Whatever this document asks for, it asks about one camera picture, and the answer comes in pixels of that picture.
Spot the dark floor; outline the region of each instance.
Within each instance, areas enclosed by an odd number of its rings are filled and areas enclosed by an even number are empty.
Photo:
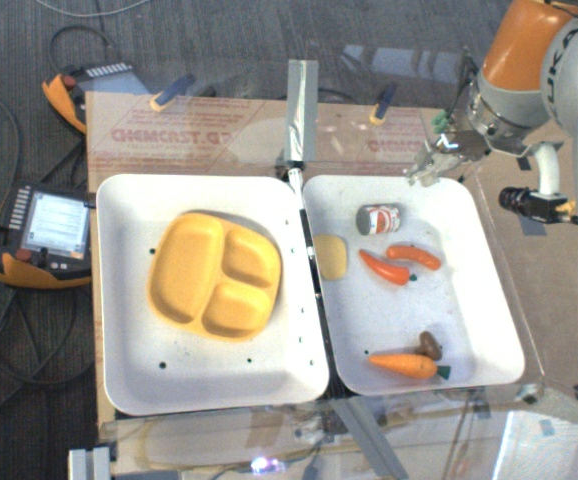
[[[395,103],[440,108],[455,89],[453,61],[464,46],[483,60],[511,0],[155,0],[119,12],[140,0],[42,1],[53,9],[0,0],[0,204],[12,179],[86,186],[83,136],[41,89],[57,68],[120,57],[154,91],[193,71],[198,85],[215,87],[218,96],[280,98],[286,73],[278,66],[309,58],[320,63],[319,82],[329,89],[324,101],[373,104],[385,77],[366,69],[362,55],[386,48],[404,62],[391,75],[399,87]],[[113,48],[90,29],[104,32]],[[349,55],[358,47],[364,53]],[[514,240],[517,220],[509,222],[503,235]],[[578,250],[578,237],[562,243]],[[571,268],[578,272],[578,263]],[[0,284],[0,479],[66,478],[68,450],[96,444],[89,295],[88,288],[14,292]],[[578,303],[578,291],[573,297]],[[537,341],[551,343],[555,317],[541,315],[533,316],[544,337]],[[553,369],[556,383],[578,384],[578,361],[560,365],[550,359],[555,349],[545,350],[547,374]]]

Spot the brown mushroom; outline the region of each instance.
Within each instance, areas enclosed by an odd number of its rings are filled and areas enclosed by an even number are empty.
[[[416,348],[416,354],[422,354],[438,361],[442,359],[442,345],[429,331],[423,331],[420,333],[420,346]]]

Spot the orange and black device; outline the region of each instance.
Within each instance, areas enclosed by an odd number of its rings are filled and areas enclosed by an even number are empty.
[[[42,90],[51,106],[82,133],[87,132],[86,91],[150,94],[133,67],[125,62],[67,66],[46,79]]]
[[[0,208],[0,282],[35,289],[91,282],[89,213],[87,193],[14,185]]]

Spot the white can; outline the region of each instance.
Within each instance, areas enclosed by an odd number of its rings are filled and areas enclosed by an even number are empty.
[[[356,213],[356,227],[362,235],[392,233],[400,227],[400,210],[395,204],[368,204]]]

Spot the soda can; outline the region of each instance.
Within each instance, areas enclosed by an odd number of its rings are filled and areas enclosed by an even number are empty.
[[[400,227],[400,210],[395,204],[368,204],[356,213],[356,227],[362,235],[392,233]]]

